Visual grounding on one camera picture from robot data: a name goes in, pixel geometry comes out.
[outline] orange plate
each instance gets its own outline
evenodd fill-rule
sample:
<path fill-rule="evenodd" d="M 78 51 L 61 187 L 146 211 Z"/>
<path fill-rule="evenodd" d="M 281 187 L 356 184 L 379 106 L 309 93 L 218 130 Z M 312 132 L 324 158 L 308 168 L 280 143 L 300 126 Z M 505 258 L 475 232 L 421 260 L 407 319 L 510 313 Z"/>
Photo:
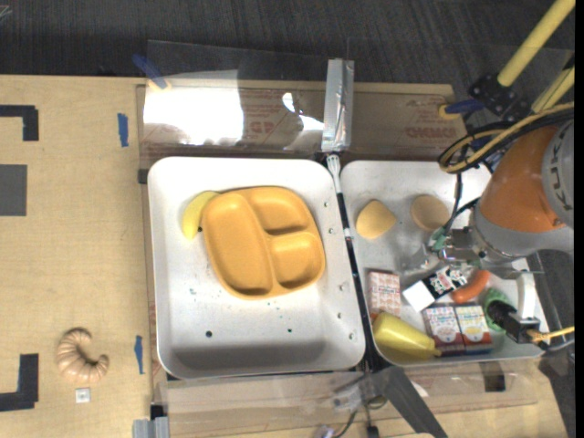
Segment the orange plate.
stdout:
<path fill-rule="evenodd" d="M 221 194 L 203 209 L 209 259 L 227 291 L 243 298 L 287 294 L 315 283 L 325 252 L 306 204 L 281 187 Z"/>

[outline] banana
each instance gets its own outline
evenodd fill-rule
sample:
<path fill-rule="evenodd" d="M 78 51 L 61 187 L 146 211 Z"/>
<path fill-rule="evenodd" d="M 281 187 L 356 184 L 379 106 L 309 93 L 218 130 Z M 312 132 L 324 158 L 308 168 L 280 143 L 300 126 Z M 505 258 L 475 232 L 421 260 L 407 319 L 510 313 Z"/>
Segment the banana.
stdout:
<path fill-rule="evenodd" d="M 193 240 L 194 236 L 197 235 L 204 207 L 218 194 L 216 192 L 197 194 L 186 207 L 182 215 L 182 233 L 186 238 Z"/>

